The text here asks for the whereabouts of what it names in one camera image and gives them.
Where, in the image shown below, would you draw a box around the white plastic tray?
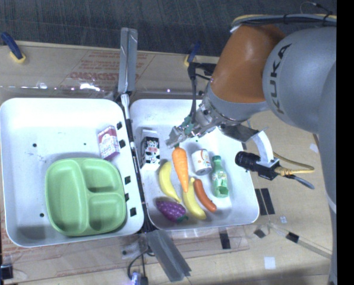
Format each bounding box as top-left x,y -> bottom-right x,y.
0,97 -> 145,248
128,99 -> 260,231

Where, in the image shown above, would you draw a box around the purple grapes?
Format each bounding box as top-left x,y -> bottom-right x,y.
155,199 -> 189,224

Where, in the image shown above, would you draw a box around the yellow banana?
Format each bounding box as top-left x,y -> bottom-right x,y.
158,160 -> 182,204
182,176 -> 208,221

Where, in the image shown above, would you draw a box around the white can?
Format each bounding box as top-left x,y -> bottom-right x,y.
191,148 -> 213,176

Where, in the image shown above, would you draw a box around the black cylinder on white bracket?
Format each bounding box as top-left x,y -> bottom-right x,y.
235,128 -> 282,181

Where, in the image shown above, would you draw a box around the orange sausage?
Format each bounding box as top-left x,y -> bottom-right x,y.
192,178 -> 218,214

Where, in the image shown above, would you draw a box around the brown cardboard board, red print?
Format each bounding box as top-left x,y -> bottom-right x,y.
0,40 -> 255,284

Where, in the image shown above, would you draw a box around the thin black and white rod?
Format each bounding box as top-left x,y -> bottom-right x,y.
120,93 -> 150,233

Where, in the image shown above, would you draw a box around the pink and white carton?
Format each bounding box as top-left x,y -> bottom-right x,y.
97,125 -> 121,162

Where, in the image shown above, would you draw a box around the orange carrot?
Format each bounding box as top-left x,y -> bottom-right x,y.
171,143 -> 190,194

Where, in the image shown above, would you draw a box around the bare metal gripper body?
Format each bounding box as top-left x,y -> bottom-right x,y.
176,101 -> 229,142

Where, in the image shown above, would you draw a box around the green divided plate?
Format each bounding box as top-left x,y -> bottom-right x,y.
45,157 -> 127,238

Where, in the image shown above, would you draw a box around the cow print milk carton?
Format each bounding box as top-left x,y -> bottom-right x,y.
139,129 -> 161,170

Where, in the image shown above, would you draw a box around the green bottle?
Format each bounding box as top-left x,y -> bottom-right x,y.
210,155 -> 230,199

